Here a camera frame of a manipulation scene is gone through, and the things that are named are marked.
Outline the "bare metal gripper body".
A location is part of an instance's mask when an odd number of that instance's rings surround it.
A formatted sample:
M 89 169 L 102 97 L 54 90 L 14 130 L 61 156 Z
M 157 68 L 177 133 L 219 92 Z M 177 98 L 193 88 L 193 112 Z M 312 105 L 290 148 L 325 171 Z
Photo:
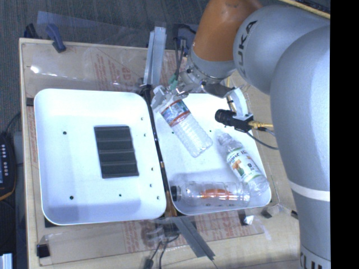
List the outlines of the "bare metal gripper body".
M 187 91 L 190 93 L 207 93 L 205 86 L 208 82 L 208 75 L 205 75 L 197 70 L 184 70 L 179 73 L 177 89 L 179 91 Z

